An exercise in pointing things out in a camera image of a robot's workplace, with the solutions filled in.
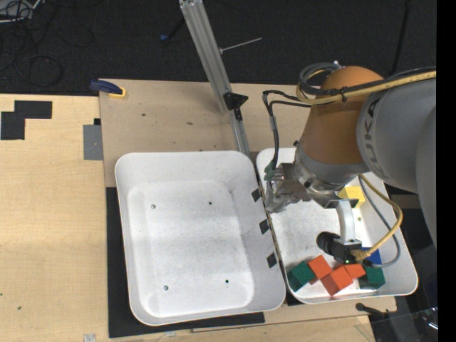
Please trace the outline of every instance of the yellow block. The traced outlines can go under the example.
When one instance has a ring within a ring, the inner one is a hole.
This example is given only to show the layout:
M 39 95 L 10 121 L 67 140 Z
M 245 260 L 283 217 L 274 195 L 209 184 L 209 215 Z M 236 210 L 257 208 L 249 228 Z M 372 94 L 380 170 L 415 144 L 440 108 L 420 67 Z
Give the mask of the yellow block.
M 361 186 L 345 186 L 338 195 L 342 199 L 359 199 L 355 208 L 359 208 L 366 200 Z

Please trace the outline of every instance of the black mat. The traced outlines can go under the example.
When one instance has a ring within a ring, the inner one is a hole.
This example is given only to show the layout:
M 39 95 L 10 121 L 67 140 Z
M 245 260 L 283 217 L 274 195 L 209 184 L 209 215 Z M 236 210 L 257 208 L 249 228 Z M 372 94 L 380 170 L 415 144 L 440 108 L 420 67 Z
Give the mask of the black mat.
M 146 326 L 140 323 L 130 309 L 128 301 L 127 272 L 123 250 L 122 228 L 117 189 L 106 189 L 107 225 L 108 225 L 108 318 L 110 338 L 137 336 L 140 334 L 180 329 L 243 326 L 264 323 L 263 313 L 243 314 L 210 318 L 188 323 L 174 323 L 165 326 Z

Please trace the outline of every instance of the metal bar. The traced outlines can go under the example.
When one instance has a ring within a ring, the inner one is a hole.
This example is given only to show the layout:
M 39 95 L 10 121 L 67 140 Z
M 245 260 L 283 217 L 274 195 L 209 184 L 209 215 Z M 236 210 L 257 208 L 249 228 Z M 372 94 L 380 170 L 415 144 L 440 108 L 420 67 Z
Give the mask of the metal bar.
M 226 113 L 228 108 L 223 95 L 232 93 L 232 89 L 204 4 L 202 0 L 179 0 L 179 4 L 219 109 L 222 114 Z M 238 151 L 250 156 L 242 120 L 236 119 L 233 110 L 229 111 L 229 117 Z

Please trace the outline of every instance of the black clamp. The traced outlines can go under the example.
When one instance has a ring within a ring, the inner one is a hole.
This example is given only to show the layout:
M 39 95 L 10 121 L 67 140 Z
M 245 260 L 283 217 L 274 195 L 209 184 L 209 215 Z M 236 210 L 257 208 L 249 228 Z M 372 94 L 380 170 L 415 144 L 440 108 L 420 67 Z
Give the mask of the black clamp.
M 241 106 L 248 98 L 248 96 L 235 93 L 225 93 L 223 95 L 223 99 L 225 99 L 225 104 L 227 104 L 228 110 L 234 111 L 234 116 L 237 120 L 242 120 Z

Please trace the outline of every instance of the green block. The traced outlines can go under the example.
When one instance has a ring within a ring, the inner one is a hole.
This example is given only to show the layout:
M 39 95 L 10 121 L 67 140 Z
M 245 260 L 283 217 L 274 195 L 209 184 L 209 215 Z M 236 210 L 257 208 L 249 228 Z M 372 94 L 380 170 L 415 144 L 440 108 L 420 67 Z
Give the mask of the green block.
M 293 291 L 299 290 L 306 285 L 310 280 L 315 278 L 314 272 L 310 269 L 306 262 L 301 262 L 293 269 L 286 273 L 288 283 Z
M 360 277 L 359 286 L 362 289 L 378 289 L 385 284 L 383 270 L 378 267 L 364 267 L 366 275 Z

